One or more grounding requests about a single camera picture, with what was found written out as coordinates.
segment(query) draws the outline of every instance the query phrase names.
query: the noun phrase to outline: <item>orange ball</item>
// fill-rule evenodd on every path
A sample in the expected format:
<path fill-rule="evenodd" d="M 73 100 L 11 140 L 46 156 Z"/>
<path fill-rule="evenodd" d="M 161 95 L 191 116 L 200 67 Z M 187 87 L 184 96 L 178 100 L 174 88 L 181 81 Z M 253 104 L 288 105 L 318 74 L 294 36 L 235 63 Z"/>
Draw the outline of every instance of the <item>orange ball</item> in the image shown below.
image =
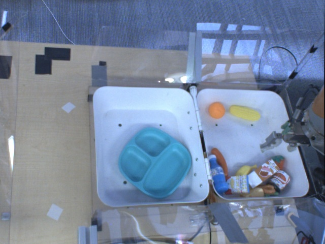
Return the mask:
<path fill-rule="evenodd" d="M 225 108 L 220 102 L 214 102 L 209 106 L 209 114 L 213 118 L 222 118 L 225 114 Z"/>

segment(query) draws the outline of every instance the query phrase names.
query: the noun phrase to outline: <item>toy bottle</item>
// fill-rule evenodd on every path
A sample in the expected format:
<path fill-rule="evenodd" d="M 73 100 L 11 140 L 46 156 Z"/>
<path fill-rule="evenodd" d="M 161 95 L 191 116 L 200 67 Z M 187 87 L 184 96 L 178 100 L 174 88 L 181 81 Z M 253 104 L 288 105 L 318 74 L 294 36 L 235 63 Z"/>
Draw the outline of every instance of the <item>toy bottle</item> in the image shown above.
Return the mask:
<path fill-rule="evenodd" d="M 219 194 L 223 194 L 225 191 L 228 190 L 228 184 L 225 181 L 223 169 L 217 163 L 217 158 L 215 155 L 210 155 L 208 159 L 210 163 L 211 176 L 213 179 L 214 188 Z"/>

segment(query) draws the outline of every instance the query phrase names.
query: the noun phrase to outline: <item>white tray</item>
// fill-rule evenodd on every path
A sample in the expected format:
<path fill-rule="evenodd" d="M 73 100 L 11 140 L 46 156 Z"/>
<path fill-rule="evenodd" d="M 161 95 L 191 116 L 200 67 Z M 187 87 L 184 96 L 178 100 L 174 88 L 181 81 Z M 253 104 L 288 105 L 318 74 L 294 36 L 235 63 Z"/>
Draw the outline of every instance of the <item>white tray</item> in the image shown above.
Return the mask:
<path fill-rule="evenodd" d="M 191 95 L 177 88 L 101 87 L 93 96 L 97 193 L 113 207 L 197 203 L 209 193 L 203 150 Z M 141 129 L 155 127 L 181 142 L 192 166 L 177 190 L 165 199 L 153 199 L 126 179 L 118 158 Z"/>
<path fill-rule="evenodd" d="M 264 153 L 259 148 L 272 131 L 280 131 L 281 125 L 288 120 L 280 96 L 271 91 L 204 89 L 198 93 L 197 100 L 207 154 L 213 147 L 218 148 L 226 159 L 230 176 L 235 175 L 243 165 L 259 166 L 273 156 L 282 155 L 285 157 L 284 171 L 291 176 L 291 181 L 278 197 L 268 199 L 307 194 L 309 183 L 298 149 L 288 152 L 286 143 Z M 224 117 L 214 119 L 209 115 L 208 107 L 213 102 L 221 102 L 225 106 Z M 258 121 L 237 118 L 228 112 L 231 105 L 256 109 L 261 118 Z M 223 195 L 223 198 L 234 200 L 238 199 L 238 195 Z"/>

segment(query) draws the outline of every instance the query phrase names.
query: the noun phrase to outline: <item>teal sectioned plate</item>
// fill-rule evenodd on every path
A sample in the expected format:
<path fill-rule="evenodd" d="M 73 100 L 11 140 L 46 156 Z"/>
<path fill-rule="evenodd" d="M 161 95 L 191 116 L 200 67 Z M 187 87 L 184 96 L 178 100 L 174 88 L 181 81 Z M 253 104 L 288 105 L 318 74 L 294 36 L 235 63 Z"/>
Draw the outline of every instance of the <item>teal sectioned plate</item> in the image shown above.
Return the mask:
<path fill-rule="evenodd" d="M 124 177 L 143 193 L 156 199 L 171 195 L 191 167 L 184 145 L 156 128 L 138 132 L 119 156 Z"/>

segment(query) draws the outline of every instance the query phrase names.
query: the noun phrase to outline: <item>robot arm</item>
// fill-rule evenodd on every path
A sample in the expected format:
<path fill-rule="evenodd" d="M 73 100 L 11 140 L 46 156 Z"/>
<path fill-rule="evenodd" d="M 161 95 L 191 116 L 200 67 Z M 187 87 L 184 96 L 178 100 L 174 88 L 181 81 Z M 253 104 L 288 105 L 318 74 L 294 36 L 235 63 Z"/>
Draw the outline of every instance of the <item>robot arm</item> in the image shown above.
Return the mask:
<path fill-rule="evenodd" d="M 272 149 L 282 141 L 288 143 L 288 150 L 293 151 L 301 144 L 313 146 L 324 155 L 324 86 L 312 104 L 304 111 L 303 119 L 298 121 L 301 110 L 296 109 L 293 117 L 281 126 L 282 133 L 273 131 L 260 145 L 261 151 Z"/>

